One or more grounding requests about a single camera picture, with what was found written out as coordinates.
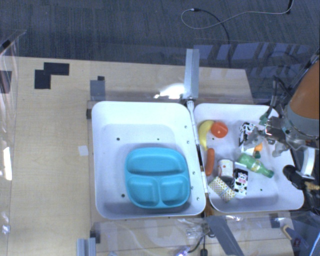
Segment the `wooden surface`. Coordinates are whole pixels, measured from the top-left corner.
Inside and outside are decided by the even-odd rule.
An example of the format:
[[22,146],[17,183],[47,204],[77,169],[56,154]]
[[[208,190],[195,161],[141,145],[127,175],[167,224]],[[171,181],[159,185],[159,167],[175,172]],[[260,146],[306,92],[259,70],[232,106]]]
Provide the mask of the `wooden surface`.
[[[34,89],[35,70],[43,70],[44,62],[69,63],[69,76],[52,75],[51,89]],[[23,57],[19,58],[18,67],[8,255],[76,255],[77,239],[87,239],[91,229],[89,162],[88,156],[79,151],[79,147],[88,146],[86,109],[90,80],[105,76],[107,92],[116,92],[117,96],[128,91],[147,92],[152,96],[168,85],[183,83],[185,69]],[[200,94],[207,96],[230,95],[252,100],[244,70],[201,68],[200,86]],[[117,243],[117,255],[171,255],[177,246],[188,242],[185,230],[175,225],[143,223],[143,228],[129,225],[129,232],[117,227],[121,222],[115,224],[117,233],[109,238],[109,243]],[[159,248],[163,244],[151,239],[166,237],[168,229],[171,235],[175,234],[169,236],[170,248]],[[237,232],[235,236],[239,239],[248,233]],[[245,255],[292,255],[289,240],[279,232],[270,227],[257,229],[244,235],[239,244]],[[122,241],[128,233],[130,245]],[[139,243],[147,249],[141,249]],[[212,255],[224,255],[216,238],[207,244]]]

